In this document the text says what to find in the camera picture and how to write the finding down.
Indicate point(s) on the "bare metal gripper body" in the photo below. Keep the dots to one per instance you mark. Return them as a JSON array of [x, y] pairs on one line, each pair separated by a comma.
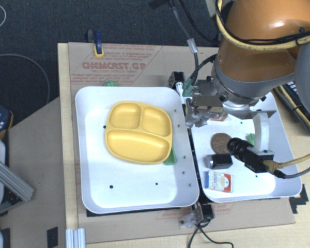
[[206, 97]]

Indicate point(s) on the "orange and white packet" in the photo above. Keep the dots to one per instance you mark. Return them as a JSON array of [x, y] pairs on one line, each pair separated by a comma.
[[218, 117]]

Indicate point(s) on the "white and red carton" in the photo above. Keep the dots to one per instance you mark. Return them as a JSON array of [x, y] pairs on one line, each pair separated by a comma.
[[219, 182]]

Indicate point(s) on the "yellow divided plate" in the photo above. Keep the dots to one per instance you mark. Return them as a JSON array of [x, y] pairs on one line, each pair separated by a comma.
[[137, 133]]

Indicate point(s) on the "brown round biscuit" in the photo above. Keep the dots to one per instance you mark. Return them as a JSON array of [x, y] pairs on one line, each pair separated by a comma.
[[219, 142]]

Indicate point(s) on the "light green toy vegetable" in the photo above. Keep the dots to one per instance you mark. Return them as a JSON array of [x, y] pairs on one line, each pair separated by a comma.
[[250, 139]]

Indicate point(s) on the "green toy broccoli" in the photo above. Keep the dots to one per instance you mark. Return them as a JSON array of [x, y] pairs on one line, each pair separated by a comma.
[[110, 83]]

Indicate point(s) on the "small black can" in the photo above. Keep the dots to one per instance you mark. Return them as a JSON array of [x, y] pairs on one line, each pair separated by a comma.
[[220, 161]]

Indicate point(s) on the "white plastic tray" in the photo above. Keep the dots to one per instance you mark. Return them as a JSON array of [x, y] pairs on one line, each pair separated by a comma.
[[134, 185], [248, 185]]

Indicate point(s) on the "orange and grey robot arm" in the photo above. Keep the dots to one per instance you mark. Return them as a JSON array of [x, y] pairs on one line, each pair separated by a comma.
[[261, 14]]

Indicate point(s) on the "brown cardboard board red print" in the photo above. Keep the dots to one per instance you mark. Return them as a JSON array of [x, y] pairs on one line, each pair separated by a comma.
[[113, 66]]

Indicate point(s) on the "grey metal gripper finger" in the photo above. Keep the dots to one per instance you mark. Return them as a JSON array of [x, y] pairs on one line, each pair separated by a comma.
[[190, 119], [202, 119]]

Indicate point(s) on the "black cylinder on white bracket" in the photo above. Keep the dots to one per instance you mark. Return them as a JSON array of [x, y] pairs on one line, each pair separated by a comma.
[[261, 159]]

